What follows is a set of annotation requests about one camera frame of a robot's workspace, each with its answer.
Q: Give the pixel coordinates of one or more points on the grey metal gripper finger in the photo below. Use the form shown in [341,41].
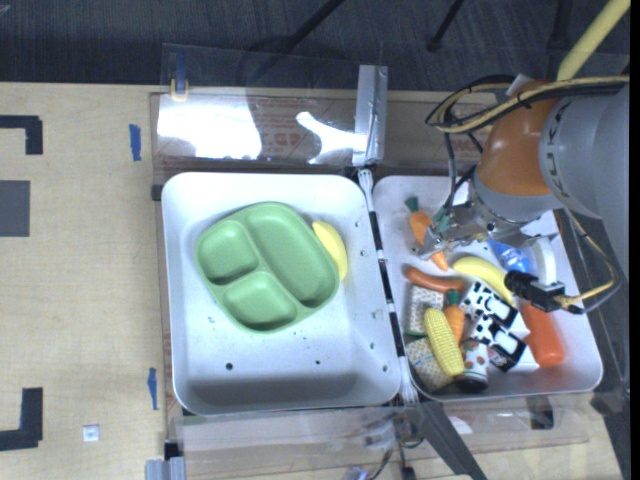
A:
[452,246]
[428,249]

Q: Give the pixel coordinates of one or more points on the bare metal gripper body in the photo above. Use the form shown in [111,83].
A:
[470,223]

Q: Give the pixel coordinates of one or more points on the orange carrot with green top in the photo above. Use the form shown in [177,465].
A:
[455,318]
[419,223]

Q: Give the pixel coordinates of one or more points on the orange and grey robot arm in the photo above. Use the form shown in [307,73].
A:
[575,168]

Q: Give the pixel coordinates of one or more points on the orange sausage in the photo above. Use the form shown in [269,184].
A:
[430,279]

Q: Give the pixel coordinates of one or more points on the yellow banana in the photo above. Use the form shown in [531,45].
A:
[482,269]

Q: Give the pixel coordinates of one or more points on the blue and white packet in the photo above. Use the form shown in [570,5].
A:
[512,258]

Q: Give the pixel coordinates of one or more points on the yellow checked packet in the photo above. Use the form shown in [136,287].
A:
[422,305]
[425,365]

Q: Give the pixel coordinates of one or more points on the black and white carton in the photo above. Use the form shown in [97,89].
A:
[492,323]

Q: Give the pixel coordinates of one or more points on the yellow corn cob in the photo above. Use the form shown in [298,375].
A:
[444,340]

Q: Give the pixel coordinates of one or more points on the yellow rounded toy food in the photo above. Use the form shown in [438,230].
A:
[334,245]

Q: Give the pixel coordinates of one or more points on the small white printed can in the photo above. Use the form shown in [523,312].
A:
[475,365]

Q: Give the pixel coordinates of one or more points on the orange bottle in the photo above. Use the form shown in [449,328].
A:
[544,340]

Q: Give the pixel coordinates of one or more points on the green divided plate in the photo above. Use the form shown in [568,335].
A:
[270,263]

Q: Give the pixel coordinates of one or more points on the white plastic tray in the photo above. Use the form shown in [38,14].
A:
[280,368]
[550,378]

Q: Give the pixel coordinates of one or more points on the black cylinder on white bracket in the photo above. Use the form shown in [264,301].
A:
[542,293]

